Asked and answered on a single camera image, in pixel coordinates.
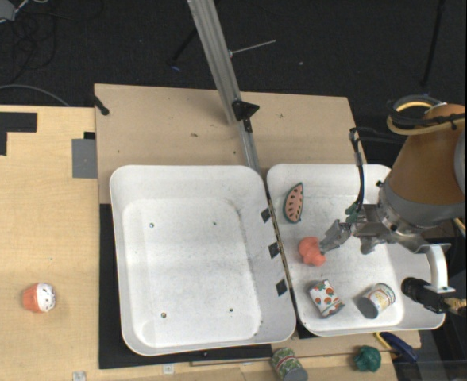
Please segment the wooden table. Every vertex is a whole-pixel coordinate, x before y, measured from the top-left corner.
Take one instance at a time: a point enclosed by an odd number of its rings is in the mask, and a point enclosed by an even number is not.
[[[118,89],[124,93],[131,91],[125,87]],[[150,96],[151,88],[140,89],[143,90],[134,90]],[[184,92],[176,90],[175,93],[176,97],[181,97]],[[204,101],[211,95],[210,91],[186,93],[192,93],[193,97],[201,97]],[[270,105],[275,100],[271,94],[254,95],[250,98],[253,102],[257,100],[262,108],[265,103]],[[102,100],[115,112],[115,106],[108,97],[103,95]],[[324,126],[329,128],[327,124],[331,121],[321,117],[324,125],[316,125],[316,133],[324,137],[323,140],[329,145],[326,148],[339,148],[336,158],[339,163],[352,162],[343,128],[353,125],[346,99],[302,97],[298,103],[305,106],[295,106],[286,110],[287,113],[274,109],[265,116],[263,113],[255,116],[258,117],[258,124],[253,123],[253,128],[261,165],[267,167],[274,163],[275,158],[268,158],[266,153],[272,154],[272,157],[284,154],[281,149],[283,144],[270,133],[270,123],[287,122],[288,129],[295,129],[298,124],[303,124],[303,120],[299,120],[301,116],[317,111],[314,108],[316,103],[322,103],[322,107],[333,103],[333,124],[339,121],[342,126],[337,133],[329,129],[322,134],[320,129]],[[71,161],[71,140],[83,138],[84,132],[96,131],[95,113],[98,110],[0,106],[0,111],[38,114],[37,132],[8,133],[7,155],[0,156],[0,380],[65,381],[72,380],[74,371],[85,371],[87,381],[277,380],[268,360],[254,360],[252,363],[181,363],[174,365],[174,375],[163,375],[161,365],[99,370],[98,180],[73,179]],[[280,113],[283,113],[283,117],[277,116]],[[173,127],[173,133],[167,134],[167,137],[172,134],[179,137],[184,131],[189,136],[189,129],[195,133],[198,131],[193,125],[184,123],[176,123]],[[213,140],[208,135],[208,131],[213,129],[210,126],[210,130],[199,130],[199,134],[206,140]],[[256,135],[257,130],[261,132],[260,136]],[[329,159],[332,155],[329,151],[323,156]],[[320,162],[320,151],[314,152],[308,159],[308,162]],[[232,164],[235,163],[242,163],[242,159],[234,157]],[[36,282],[51,283],[56,289],[56,307],[47,314],[31,313],[21,303],[22,291]],[[398,334],[414,347],[420,346],[418,332]],[[353,355],[363,344],[382,351],[383,364],[377,373],[355,370]],[[293,347],[308,370],[310,379],[397,379],[389,353],[372,334],[306,340],[294,336],[281,345],[275,344],[273,348],[283,345]]]

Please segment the watermelon slice toy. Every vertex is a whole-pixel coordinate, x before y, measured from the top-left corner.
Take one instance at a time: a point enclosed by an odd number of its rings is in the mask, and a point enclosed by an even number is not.
[[[304,186],[297,183],[287,194],[283,205],[283,215],[291,223],[298,223],[303,212]]]

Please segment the white plastic tray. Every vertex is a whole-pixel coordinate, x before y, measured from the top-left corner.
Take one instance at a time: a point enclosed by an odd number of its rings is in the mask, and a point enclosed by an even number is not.
[[[365,165],[365,202],[376,203],[378,180],[384,181],[389,169]],[[350,237],[340,248],[326,253],[321,267],[303,263],[298,246],[304,237],[322,239],[335,219],[345,221],[345,209],[357,198],[359,173],[355,165],[280,164],[268,172],[268,190],[288,263],[298,315],[303,325],[318,336],[371,333],[405,329],[436,329],[444,314],[435,314],[404,296],[402,281],[415,277],[430,281],[426,255],[412,254],[399,244],[379,244],[367,256],[360,251],[361,242]],[[283,215],[284,200],[297,183],[304,186],[301,221],[292,224]],[[338,314],[321,317],[308,294],[309,287],[328,279],[345,303]],[[367,319],[357,308],[358,299],[375,283],[386,283],[396,293],[396,303],[378,318]]]
[[[122,335],[144,356],[284,341],[295,329],[264,184],[242,166],[125,166],[110,179]]]

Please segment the black clamp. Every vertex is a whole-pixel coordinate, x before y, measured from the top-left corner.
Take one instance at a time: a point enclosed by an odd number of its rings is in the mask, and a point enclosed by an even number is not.
[[[232,108],[237,121],[242,120],[244,122],[244,130],[248,133],[252,133],[253,128],[249,119],[256,113],[258,109],[260,109],[260,106],[246,103],[242,100],[236,100],[232,103]]]

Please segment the green can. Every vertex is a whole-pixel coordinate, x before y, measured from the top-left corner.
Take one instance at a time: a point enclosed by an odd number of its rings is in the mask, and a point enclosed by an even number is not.
[[[271,363],[283,381],[307,381],[307,372],[291,348],[275,351]]]

